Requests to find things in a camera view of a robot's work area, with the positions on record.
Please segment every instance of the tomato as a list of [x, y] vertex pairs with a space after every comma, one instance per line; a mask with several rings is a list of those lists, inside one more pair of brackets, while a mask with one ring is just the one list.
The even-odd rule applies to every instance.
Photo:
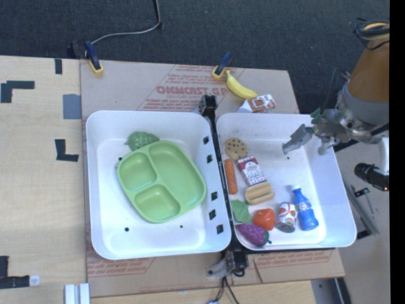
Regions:
[[252, 218], [252, 223], [270, 231], [276, 225], [276, 215], [271, 208], [258, 210]]

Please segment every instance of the black floor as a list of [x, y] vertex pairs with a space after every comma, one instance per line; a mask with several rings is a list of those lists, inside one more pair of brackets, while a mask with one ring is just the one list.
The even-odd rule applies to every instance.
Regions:
[[[163, 26], [94, 44], [102, 60], [288, 70], [301, 113], [351, 72], [356, 18], [389, 19], [390, 0], [158, 0]], [[67, 58], [66, 47], [156, 23], [153, 0], [0, 0], [0, 55]]]

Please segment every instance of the wooden table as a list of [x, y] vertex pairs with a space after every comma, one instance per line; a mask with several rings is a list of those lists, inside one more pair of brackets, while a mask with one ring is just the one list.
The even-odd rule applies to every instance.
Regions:
[[[82, 121], [64, 119], [63, 96], [80, 95], [80, 62], [0, 57], [0, 83], [35, 81], [0, 103], [0, 255], [8, 275], [40, 286], [0, 290], [1, 303], [63, 303], [66, 284], [86, 282]], [[78, 161], [56, 160], [56, 139]], [[315, 303], [310, 281], [237, 286], [240, 303]], [[207, 303], [217, 289], [92, 298], [91, 303]], [[233, 303], [228, 291], [220, 303]]]

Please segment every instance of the green plate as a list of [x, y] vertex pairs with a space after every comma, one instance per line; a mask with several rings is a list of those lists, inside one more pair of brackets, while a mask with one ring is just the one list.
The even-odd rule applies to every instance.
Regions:
[[118, 180], [144, 219], [163, 223], [200, 204], [205, 180], [182, 148], [170, 141], [143, 146], [118, 164]]

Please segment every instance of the blue soda bottle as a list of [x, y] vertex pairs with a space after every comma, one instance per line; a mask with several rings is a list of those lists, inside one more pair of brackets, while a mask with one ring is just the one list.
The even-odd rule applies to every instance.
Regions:
[[304, 231], [309, 231], [318, 227], [319, 222], [315, 217], [311, 202], [302, 194], [300, 185], [293, 185], [292, 192], [296, 196], [295, 204], [297, 205], [301, 228]]

